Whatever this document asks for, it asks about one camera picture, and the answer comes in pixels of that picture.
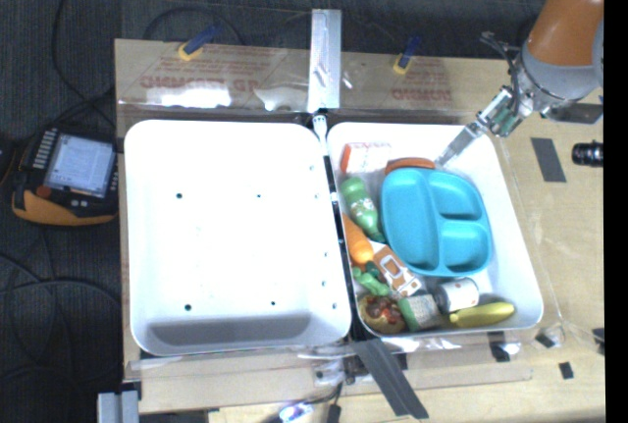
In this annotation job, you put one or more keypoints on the green bottle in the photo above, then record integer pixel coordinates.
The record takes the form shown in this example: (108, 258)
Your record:
(360, 205)

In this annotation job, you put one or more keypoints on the green leafy toy vegetable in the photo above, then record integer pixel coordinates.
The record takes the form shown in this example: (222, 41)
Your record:
(371, 282)

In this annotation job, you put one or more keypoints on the orange carrot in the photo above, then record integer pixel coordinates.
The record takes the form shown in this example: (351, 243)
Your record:
(358, 242)

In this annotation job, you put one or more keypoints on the white plastic tray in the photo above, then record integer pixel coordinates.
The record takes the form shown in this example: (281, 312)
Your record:
(510, 244)
(230, 234)

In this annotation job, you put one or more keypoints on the yellow banana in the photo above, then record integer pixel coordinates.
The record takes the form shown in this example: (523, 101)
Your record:
(483, 314)

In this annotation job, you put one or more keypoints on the black cylinder on white bracket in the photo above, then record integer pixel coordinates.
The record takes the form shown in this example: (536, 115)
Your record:
(586, 154)

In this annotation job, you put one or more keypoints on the green and grey box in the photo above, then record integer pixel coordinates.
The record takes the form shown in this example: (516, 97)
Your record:
(422, 312)

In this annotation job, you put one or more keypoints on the orange and white carton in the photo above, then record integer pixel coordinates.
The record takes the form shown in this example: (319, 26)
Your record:
(364, 157)

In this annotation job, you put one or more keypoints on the brown cardboard board red print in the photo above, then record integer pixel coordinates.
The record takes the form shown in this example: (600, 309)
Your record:
(221, 68)

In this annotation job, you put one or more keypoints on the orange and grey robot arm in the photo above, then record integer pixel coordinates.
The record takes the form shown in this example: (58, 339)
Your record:
(564, 33)

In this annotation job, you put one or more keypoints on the pizza slice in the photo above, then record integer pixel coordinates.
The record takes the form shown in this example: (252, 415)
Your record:
(380, 313)

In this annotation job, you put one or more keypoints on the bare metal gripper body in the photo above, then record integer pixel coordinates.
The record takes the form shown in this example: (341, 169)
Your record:
(505, 114)

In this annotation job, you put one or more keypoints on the white can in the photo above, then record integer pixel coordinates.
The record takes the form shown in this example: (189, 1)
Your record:
(458, 295)

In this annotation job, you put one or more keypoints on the orange and white packet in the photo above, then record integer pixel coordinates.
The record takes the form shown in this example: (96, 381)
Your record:
(396, 271)

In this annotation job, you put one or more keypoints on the blue divided plate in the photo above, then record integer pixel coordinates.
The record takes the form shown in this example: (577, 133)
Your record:
(436, 220)

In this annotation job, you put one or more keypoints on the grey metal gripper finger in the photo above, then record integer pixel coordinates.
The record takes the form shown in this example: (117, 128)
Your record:
(454, 144)
(463, 147)

